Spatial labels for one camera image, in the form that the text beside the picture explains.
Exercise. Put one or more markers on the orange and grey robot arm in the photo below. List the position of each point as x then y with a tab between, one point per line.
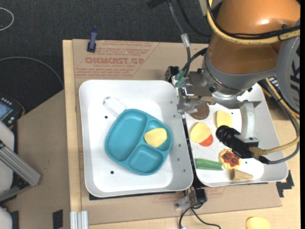
250	20

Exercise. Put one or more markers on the yellow oval toy food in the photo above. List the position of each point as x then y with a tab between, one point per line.
257	223

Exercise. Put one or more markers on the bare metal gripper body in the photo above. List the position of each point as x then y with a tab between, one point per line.
197	89

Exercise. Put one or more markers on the blue divided plate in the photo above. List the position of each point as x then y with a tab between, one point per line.
126	137

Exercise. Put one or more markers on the toy pizza slice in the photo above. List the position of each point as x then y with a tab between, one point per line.
230	160

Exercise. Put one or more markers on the black cylinder on white bracket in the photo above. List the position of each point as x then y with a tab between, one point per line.
230	137

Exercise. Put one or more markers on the white plastic tray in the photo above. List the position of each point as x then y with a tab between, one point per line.
267	166
95	139

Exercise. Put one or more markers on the green toy beans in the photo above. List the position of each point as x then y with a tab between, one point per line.
207	164

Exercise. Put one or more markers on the brown toy biscuit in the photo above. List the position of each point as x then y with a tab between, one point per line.
201	113

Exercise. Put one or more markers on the yellow toy chip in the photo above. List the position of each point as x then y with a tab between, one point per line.
199	131
224	119
155	137

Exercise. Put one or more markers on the tan toy ice cream cone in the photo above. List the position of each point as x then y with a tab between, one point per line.
239	174

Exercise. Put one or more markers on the brown cardboard board red print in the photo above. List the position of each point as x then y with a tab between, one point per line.
114	61

